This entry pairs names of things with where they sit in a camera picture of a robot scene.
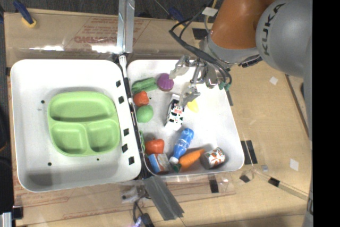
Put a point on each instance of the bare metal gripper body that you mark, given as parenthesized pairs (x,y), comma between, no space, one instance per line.
(211,77)

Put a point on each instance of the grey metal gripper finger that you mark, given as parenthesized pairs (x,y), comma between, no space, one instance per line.
(189,96)
(180,67)

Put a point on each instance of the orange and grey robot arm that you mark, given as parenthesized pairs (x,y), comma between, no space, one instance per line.
(284,34)

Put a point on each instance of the yellow lemon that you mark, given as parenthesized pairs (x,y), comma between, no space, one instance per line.
(194,107)

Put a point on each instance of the purple grapes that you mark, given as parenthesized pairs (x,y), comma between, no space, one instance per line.
(165,82)

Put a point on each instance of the cow print milk carton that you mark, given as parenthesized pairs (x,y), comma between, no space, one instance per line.
(174,115)

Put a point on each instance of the white plastic tray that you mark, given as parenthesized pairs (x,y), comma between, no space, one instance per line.
(32,114)
(212,125)

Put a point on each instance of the green lime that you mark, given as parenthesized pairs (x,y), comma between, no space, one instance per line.
(144,113)

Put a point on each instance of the blue bottle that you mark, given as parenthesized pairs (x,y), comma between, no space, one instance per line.
(182,144)

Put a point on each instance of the small red pepper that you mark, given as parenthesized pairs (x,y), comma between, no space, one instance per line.
(140,98)

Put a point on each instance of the orange carrot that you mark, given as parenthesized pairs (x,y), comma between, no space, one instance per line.
(190,158)

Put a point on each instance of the white and red can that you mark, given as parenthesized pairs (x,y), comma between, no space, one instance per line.
(213,158)

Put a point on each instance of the brown cardboard board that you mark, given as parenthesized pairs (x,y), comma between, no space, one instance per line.
(268,119)

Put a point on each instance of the blue and orange carton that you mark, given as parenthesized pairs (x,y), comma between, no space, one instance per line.
(159,163)

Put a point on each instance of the green divided plate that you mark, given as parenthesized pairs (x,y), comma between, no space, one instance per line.
(79,111)

